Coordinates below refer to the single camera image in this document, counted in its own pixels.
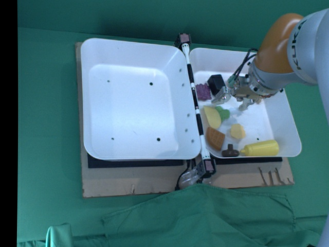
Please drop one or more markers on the brown waffle biscuit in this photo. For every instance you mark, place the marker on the brown waffle biscuit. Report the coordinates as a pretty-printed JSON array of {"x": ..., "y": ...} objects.
[{"x": 215, "y": 138}]

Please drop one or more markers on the green cloth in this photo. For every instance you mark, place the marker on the green cloth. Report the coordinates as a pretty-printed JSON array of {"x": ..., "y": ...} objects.
[{"x": 205, "y": 215}]

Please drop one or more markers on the yellow mango slice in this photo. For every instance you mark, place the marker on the yellow mango slice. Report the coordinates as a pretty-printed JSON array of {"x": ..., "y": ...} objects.
[{"x": 212, "y": 116}]

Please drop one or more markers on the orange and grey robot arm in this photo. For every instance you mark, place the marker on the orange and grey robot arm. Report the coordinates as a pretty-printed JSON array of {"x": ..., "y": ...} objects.
[{"x": 280, "y": 42}]

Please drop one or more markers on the brown cardboard board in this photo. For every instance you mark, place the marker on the brown cardboard board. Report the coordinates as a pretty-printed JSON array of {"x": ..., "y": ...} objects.
[{"x": 144, "y": 176}]

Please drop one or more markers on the small yellow lumpy piece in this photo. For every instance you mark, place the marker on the small yellow lumpy piece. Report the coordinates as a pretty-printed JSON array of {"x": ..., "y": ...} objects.
[{"x": 237, "y": 131}]

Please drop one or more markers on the yellow squeeze bottle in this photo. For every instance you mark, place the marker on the yellow squeeze bottle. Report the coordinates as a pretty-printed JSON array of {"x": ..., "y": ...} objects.
[{"x": 262, "y": 148}]

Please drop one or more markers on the white plastic tray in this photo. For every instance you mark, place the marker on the white plastic tray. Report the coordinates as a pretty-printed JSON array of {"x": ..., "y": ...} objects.
[
  {"x": 270, "y": 120},
  {"x": 131, "y": 102}
]

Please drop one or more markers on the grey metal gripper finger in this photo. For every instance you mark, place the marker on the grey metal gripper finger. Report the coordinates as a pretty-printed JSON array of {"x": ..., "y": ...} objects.
[
  {"x": 221, "y": 95},
  {"x": 247, "y": 104}
]

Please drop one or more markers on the green broccoli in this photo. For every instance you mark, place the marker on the green broccoli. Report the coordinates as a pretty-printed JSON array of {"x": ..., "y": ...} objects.
[{"x": 223, "y": 113}]

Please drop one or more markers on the black and white thin rod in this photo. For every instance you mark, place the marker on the black and white thin rod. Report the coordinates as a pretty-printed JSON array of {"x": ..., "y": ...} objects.
[{"x": 198, "y": 117}]

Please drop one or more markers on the black cube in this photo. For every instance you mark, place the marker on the black cube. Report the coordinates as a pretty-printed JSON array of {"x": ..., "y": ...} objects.
[{"x": 215, "y": 82}]

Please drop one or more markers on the purple grapes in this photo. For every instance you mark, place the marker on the purple grapes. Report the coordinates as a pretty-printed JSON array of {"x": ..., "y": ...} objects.
[{"x": 203, "y": 92}]

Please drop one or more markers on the brown mushroom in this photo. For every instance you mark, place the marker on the brown mushroom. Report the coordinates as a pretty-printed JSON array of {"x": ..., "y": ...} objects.
[{"x": 230, "y": 152}]

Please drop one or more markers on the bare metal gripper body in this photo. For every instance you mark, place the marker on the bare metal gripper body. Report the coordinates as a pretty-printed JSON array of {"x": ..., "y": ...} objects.
[{"x": 244, "y": 89}]

